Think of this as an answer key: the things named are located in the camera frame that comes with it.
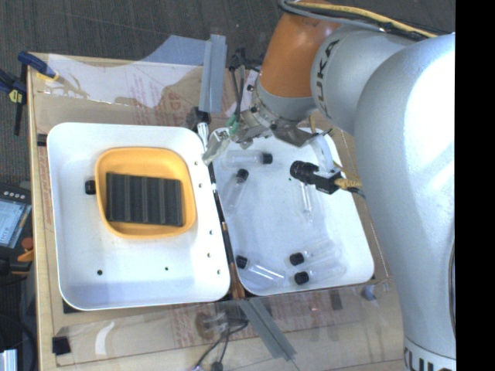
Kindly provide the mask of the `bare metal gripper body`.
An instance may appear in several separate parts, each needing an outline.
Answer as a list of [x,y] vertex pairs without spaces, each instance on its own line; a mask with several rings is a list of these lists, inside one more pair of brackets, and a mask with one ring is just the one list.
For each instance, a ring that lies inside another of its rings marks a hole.
[[298,147],[299,140],[296,136],[296,129],[294,121],[282,119],[265,107],[254,106],[236,116],[230,127],[230,139],[247,148],[255,138],[273,136]]

